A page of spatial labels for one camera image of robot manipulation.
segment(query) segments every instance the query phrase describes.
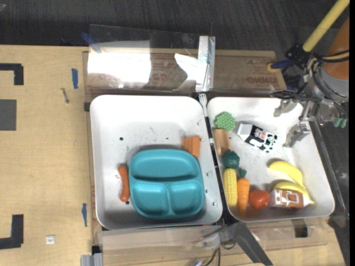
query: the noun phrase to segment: yellow banana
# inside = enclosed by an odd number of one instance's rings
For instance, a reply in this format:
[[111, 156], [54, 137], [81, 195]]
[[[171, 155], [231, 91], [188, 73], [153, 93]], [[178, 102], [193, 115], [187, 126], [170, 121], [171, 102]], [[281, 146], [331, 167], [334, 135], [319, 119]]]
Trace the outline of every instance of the yellow banana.
[[296, 183], [305, 188], [303, 184], [303, 176], [301, 171], [294, 165], [285, 161], [276, 161], [269, 165], [269, 168], [274, 171], [280, 171], [290, 176]]
[[296, 183], [293, 183], [290, 181], [282, 181], [282, 182], [279, 182], [277, 185], [275, 185], [274, 189], [297, 191], [299, 193], [302, 193], [304, 196], [306, 196], [312, 202], [311, 203], [312, 205], [315, 203], [315, 201], [313, 201], [310, 198], [310, 195], [308, 194], [307, 190]]

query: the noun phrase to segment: orange toy food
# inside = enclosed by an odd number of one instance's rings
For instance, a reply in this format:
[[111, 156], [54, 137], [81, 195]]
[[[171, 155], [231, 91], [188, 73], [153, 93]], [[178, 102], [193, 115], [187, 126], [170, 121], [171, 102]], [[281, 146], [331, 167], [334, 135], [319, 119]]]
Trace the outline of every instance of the orange toy food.
[[121, 175], [121, 179], [122, 179], [122, 191], [120, 195], [120, 200], [122, 202], [127, 202], [130, 192], [129, 192], [128, 170], [126, 166], [120, 165], [118, 167], [118, 173]]
[[270, 200], [270, 194], [264, 190], [256, 189], [249, 194], [250, 205], [255, 210], [263, 209]]
[[217, 155], [222, 156], [226, 151], [232, 150], [231, 141], [229, 140], [229, 134], [224, 129], [213, 129], [213, 139], [215, 140], [215, 149]]
[[237, 192], [238, 192], [238, 210], [240, 212], [240, 215], [244, 217], [245, 212], [246, 212], [246, 207], [248, 206], [248, 198], [249, 198], [249, 188], [250, 188], [250, 183], [249, 180], [246, 178], [242, 177], [239, 178], [237, 181]]
[[193, 136], [184, 138], [182, 140], [182, 148], [194, 157], [198, 157], [200, 155], [200, 137]]

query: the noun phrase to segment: teal plate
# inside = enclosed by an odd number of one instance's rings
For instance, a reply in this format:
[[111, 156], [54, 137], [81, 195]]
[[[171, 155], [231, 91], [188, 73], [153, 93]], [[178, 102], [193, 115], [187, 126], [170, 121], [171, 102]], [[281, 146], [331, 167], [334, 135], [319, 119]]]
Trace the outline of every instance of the teal plate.
[[205, 200], [200, 165], [183, 150], [138, 152], [129, 165], [129, 186], [134, 208], [150, 219], [191, 217]]

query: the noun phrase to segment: red tomato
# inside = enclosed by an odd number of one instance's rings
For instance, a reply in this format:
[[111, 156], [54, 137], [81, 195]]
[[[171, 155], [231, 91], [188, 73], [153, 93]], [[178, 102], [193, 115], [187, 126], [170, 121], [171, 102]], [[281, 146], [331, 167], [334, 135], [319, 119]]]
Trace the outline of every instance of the red tomato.
[[249, 194], [250, 205], [255, 210], [263, 209], [270, 200], [270, 194], [264, 190], [256, 189]]

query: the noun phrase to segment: toy carrot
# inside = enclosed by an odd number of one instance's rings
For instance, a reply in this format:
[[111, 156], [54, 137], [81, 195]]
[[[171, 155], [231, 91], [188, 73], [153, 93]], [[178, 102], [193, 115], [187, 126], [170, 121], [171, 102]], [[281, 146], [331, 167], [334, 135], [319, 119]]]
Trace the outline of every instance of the toy carrot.
[[246, 207], [248, 205], [248, 198], [249, 198], [249, 188], [250, 188], [250, 183], [249, 180], [247, 180], [244, 177], [241, 177], [237, 181], [237, 193], [238, 193], [238, 209], [240, 212], [240, 215], [244, 217], [245, 212], [246, 212]]
[[118, 173], [121, 175], [122, 180], [122, 191], [120, 195], [120, 200], [122, 202], [126, 202], [130, 196], [129, 191], [129, 177], [128, 177], [128, 170], [125, 165], [120, 165], [118, 167]]

